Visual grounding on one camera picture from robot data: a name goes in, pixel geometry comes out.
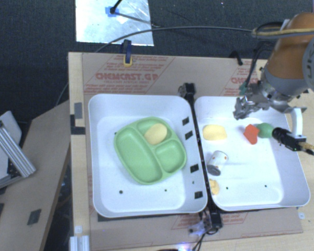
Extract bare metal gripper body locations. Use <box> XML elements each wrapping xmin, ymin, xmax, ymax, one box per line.
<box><xmin>244</xmin><ymin>82</ymin><xmax>290</xmax><ymax>113</ymax></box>

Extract orange toy carrot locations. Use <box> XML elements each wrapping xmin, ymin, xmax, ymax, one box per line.
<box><xmin>243</xmin><ymin>124</ymin><xmax>260</xmax><ymax>145</ymax></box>

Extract green round toy food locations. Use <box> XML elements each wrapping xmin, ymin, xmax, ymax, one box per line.
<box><xmin>255</xmin><ymin>122</ymin><xmax>274</xmax><ymax>139</ymax></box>

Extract yellow toy bread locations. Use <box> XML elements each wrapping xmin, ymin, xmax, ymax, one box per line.
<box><xmin>202</xmin><ymin>124</ymin><xmax>228</xmax><ymax>141</ymax></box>

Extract thin black rod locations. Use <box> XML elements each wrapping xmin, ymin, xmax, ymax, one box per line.
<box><xmin>187</xmin><ymin>94</ymin><xmax>218</xmax><ymax>214</ymax></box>

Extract white small can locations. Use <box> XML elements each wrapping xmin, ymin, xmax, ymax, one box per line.
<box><xmin>206</xmin><ymin>150</ymin><xmax>229</xmax><ymax>177</ymax></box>

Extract white plastic tray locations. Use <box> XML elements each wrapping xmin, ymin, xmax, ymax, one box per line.
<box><xmin>87</xmin><ymin>93</ymin><xmax>208</xmax><ymax>218</ymax></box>
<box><xmin>194</xmin><ymin>96</ymin><xmax>311</xmax><ymax>212</ymax></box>

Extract small yellow toy food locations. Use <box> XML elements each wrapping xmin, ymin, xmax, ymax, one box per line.
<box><xmin>208</xmin><ymin>178</ymin><xmax>220</xmax><ymax>195</ymax></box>

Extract yellow oval toy food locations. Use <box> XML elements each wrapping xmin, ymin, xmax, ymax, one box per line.
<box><xmin>144</xmin><ymin>123</ymin><xmax>168</xmax><ymax>145</ymax></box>

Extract brown cardboard board red print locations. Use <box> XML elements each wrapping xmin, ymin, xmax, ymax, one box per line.
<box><xmin>81</xmin><ymin>52</ymin><xmax>304</xmax><ymax>246</ymax></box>

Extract green divided plate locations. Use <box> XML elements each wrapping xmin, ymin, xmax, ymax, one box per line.
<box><xmin>113</xmin><ymin>116</ymin><xmax>187</xmax><ymax>186</ymax></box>

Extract black cylinder on white bracket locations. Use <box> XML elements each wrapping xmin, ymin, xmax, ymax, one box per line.
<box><xmin>271</xmin><ymin>106</ymin><xmax>308</xmax><ymax>152</ymax></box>

